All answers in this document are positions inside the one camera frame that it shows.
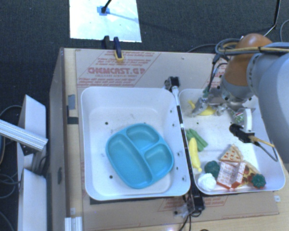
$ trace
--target black carpet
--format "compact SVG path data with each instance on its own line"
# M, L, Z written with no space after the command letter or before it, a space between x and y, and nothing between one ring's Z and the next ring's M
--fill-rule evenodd
M142 43L126 50L188 51L251 32L266 33L273 24L276 0L136 0ZM281 0L277 27L268 37L279 41L289 19L289 0ZM283 30L289 41L289 23ZM22 104L25 94L48 107L49 88L60 47L101 48L96 40L70 39L69 0L0 0L0 112ZM198 52L212 52L202 48ZM18 110L4 119L16 123ZM6 148L2 173L16 172L15 144ZM0 184L0 194L11 188ZM0 200L0 211L17 228L18 194ZM9 226L0 215L0 231Z

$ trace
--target blue divided plate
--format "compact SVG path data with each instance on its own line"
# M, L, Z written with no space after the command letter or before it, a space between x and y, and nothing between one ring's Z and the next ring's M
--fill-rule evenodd
M121 179L141 189L163 178L173 167L173 154L150 125L134 124L112 135L106 144L108 159Z

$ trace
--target toy banana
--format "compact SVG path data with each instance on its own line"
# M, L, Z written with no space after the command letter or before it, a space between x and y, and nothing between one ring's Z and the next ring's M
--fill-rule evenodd
M192 166L198 169L198 172L201 172L202 169L201 169L201 164L200 164L200 160L198 157L197 141L194 137L191 138L188 143L188 151L192 160Z

